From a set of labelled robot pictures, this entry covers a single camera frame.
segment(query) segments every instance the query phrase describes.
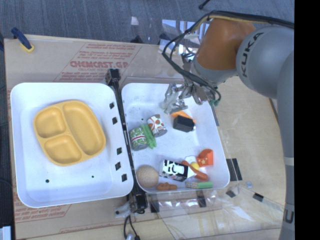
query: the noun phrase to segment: cow print carton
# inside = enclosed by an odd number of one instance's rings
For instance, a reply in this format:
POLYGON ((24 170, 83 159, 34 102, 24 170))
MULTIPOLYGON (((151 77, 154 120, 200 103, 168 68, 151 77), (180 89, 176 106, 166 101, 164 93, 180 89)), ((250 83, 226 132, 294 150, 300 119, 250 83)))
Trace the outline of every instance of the cow print carton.
POLYGON ((196 174, 187 165, 165 159, 160 164, 159 175, 183 182, 196 174))

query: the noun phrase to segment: sausage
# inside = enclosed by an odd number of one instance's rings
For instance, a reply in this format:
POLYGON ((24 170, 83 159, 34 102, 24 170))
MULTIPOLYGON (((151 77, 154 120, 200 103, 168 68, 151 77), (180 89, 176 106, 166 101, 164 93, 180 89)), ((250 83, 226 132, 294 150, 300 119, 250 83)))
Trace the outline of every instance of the sausage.
POLYGON ((195 174, 196 174, 196 178, 202 181, 206 181, 208 179, 208 175, 206 175, 205 173, 193 168, 186 160, 183 160, 181 162, 182 165, 184 166, 188 166, 195 174))

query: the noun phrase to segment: gray carpet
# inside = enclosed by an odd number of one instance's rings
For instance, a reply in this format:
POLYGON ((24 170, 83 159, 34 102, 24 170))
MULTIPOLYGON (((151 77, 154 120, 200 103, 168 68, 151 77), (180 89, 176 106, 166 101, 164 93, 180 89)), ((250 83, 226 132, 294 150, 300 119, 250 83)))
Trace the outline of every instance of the gray carpet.
MULTIPOLYGON (((295 21, 295 0, 0 0, 0 32, 130 42, 140 36, 157 44, 162 20, 198 20, 212 10, 262 15, 295 21), (131 25, 132 17, 139 25, 131 25)), ((0 228, 12 223, 4 54, 0 51, 0 228)))

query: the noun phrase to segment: white tray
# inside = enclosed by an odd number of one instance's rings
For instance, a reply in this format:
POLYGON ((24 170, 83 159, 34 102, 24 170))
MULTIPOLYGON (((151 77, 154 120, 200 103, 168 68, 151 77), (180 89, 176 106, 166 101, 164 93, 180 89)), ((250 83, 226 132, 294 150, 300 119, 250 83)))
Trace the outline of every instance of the white tray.
POLYGON ((102 83, 21 83, 10 96, 17 193, 25 205, 40 208, 109 199, 132 190, 126 142, 110 87, 102 83), (105 133, 106 146, 86 161, 59 166, 45 156, 33 119, 41 109, 67 100, 83 101, 92 109, 105 133))
MULTIPOLYGON (((230 181, 225 153, 222 147, 212 109, 208 102, 197 105, 192 97, 185 100, 188 109, 184 110, 196 120, 196 129, 183 132, 173 128, 174 118, 164 113, 161 102, 165 99, 168 84, 155 83, 129 83, 122 89, 123 107, 127 129, 146 124, 147 119, 154 114, 160 114, 167 129, 167 133, 155 138, 157 147, 147 147, 139 151, 132 150, 134 168, 137 170, 142 165, 150 165, 157 171, 163 159, 181 162, 188 156, 198 156, 204 149, 212 149, 213 165, 201 167, 200 171, 208 175, 208 181, 213 182, 213 189, 224 188, 230 181)), ((177 191, 190 191, 186 182, 159 177, 159 183, 169 182, 177 185, 177 191)), ((148 193, 159 192, 156 187, 144 188, 148 193)))

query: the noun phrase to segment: yellow plate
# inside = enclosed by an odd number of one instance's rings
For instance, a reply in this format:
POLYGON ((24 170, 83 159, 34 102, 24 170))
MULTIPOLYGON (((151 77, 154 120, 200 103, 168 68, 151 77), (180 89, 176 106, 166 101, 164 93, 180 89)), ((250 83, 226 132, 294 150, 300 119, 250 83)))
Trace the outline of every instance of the yellow plate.
POLYGON ((96 115, 79 100, 40 110, 33 119, 33 128, 48 159, 59 166, 93 158, 106 146, 106 136, 96 115))

